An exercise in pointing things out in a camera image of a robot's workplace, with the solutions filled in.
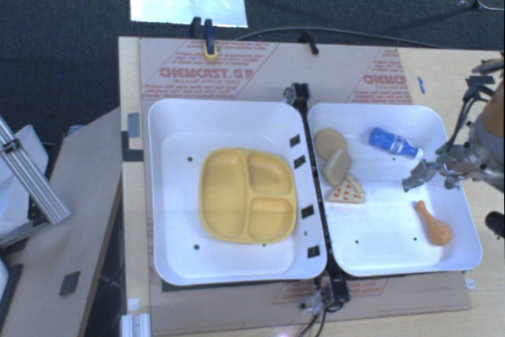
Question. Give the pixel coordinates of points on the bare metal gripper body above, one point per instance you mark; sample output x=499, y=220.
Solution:
x=469, y=163

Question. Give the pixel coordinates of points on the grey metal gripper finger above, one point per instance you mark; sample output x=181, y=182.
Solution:
x=452, y=181
x=417, y=175

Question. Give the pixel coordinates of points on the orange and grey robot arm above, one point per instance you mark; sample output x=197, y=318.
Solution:
x=495, y=118

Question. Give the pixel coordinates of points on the blue bottle white cap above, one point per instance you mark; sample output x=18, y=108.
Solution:
x=388, y=141

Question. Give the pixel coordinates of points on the white plastic tray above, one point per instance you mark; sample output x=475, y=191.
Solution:
x=394, y=217
x=177, y=189

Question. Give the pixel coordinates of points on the orange chicken drumstick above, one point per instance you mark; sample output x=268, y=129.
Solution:
x=436, y=229

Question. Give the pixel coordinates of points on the pizza slice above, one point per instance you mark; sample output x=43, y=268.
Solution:
x=349, y=193

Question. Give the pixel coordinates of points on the tan bread loaf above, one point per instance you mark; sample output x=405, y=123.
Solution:
x=336, y=167

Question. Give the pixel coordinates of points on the tan round biscuit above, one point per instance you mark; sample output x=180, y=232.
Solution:
x=327, y=140

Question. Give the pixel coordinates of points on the thin black and white rod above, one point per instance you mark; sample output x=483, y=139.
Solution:
x=320, y=201

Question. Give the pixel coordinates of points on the yellow divided plate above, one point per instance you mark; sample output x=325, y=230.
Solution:
x=233, y=193

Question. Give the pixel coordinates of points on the brown cardboard board red print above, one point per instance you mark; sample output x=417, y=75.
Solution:
x=244, y=67

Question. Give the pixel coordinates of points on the black cylinder on white bracket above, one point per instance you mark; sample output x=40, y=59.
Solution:
x=497, y=224

